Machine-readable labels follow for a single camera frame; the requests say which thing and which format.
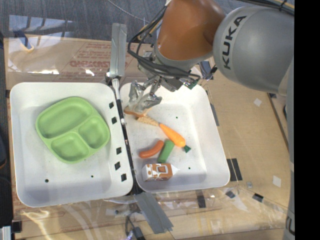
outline toy carrot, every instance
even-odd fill
[[[175,130],[171,129],[170,127],[164,125],[163,123],[159,123],[152,119],[149,116],[143,116],[143,117],[138,117],[137,119],[140,122],[153,125],[153,126],[159,126],[162,131],[164,132],[165,135],[178,147],[183,147],[185,152],[188,152],[191,148],[186,145],[186,140]]]

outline green plate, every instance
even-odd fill
[[[42,111],[36,131],[61,161],[74,164],[96,153],[110,140],[110,129],[84,98],[65,98]]]

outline toy sausage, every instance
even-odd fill
[[[158,140],[158,142],[149,150],[144,150],[139,153],[139,157],[145,159],[154,156],[156,153],[160,152],[164,146],[163,140]]]

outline hole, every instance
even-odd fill
[[[124,182],[127,179],[127,175],[124,173],[121,175],[121,181]]]
[[[115,163],[114,164],[114,168],[115,168],[115,170],[118,170],[119,168],[120,168],[120,162],[117,162],[117,163]]]

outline orange carrot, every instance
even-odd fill
[[[163,148],[164,144],[165,143],[163,140],[158,140],[158,142],[151,149],[141,151],[139,153],[139,157],[145,159],[145,158],[150,158],[150,157],[154,156],[156,153],[160,152],[160,150]]]
[[[184,147],[186,145],[186,140],[176,131],[169,128],[168,126],[159,123],[160,128],[162,131],[167,135],[167,137],[178,147]]]

